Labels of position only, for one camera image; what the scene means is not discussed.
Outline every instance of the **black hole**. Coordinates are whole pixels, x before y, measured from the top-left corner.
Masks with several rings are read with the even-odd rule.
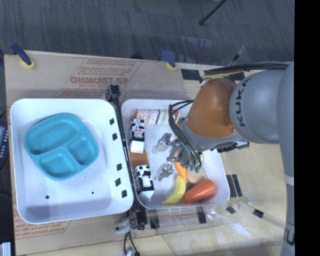
[[[126,190],[123,190],[123,191],[121,192],[121,194],[122,194],[122,198],[125,198],[125,197],[127,196],[127,191],[126,191]]]
[[[121,184],[121,180],[120,180],[120,178],[117,178],[115,180],[115,186],[118,187],[120,184]]]

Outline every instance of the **blue plate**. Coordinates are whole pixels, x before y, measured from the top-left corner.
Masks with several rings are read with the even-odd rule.
[[[70,113],[59,113],[37,123],[25,134],[24,146],[39,169],[57,181],[78,174],[99,155],[95,138]]]

